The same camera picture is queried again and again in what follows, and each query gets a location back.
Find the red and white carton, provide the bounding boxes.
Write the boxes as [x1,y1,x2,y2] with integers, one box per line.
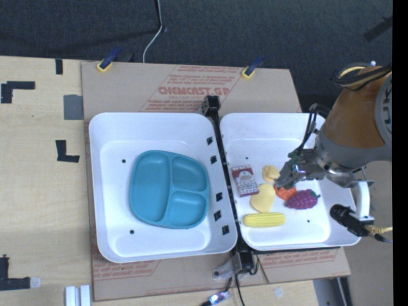
[230,164,260,198]

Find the purple grapes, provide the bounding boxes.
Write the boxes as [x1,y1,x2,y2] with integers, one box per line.
[284,188,321,211]

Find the brown cardboard board red print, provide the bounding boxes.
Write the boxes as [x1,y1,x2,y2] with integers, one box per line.
[80,61,352,302]

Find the blue divided plate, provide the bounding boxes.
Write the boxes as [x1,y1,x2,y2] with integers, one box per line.
[128,149,210,230]

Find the large yellow toy food piece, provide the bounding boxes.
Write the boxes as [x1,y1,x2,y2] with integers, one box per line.
[249,183,276,214]

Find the thin black rod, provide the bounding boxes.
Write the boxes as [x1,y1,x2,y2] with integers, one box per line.
[210,106,244,254]

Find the orange toy fruit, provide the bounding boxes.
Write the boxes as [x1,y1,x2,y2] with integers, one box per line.
[273,184,298,201]

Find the small yellow toy food piece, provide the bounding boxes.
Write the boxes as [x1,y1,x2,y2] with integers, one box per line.
[261,164,281,185]

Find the yellow corn cob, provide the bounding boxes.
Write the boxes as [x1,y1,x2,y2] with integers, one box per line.
[243,212,287,229]

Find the black block with wires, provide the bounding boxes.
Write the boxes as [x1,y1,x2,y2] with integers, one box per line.
[237,249,256,272]
[200,94,222,117]

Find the black cylinder on white bracket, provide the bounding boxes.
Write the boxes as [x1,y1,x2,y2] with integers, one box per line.
[329,178,375,237]

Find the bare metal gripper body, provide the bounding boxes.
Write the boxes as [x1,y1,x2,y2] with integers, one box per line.
[292,149,358,188]

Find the white plastic tray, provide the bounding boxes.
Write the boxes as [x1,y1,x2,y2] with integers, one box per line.
[219,112,363,252]
[88,112,238,264]

